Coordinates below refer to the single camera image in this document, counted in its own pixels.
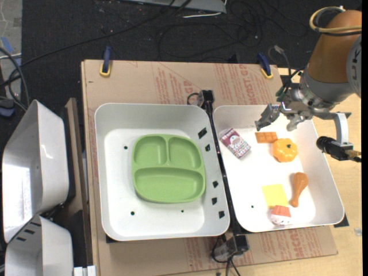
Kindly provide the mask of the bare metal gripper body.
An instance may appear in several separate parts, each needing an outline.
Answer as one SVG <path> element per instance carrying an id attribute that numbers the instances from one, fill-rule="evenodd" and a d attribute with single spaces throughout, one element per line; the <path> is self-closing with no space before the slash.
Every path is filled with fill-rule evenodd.
<path id="1" fill-rule="evenodd" d="M 300 89 L 289 89 L 283 92 L 279 96 L 279 101 L 279 111 L 290 121 L 304 121 L 312 117 L 324 118 L 335 107 L 335 103 Z"/>

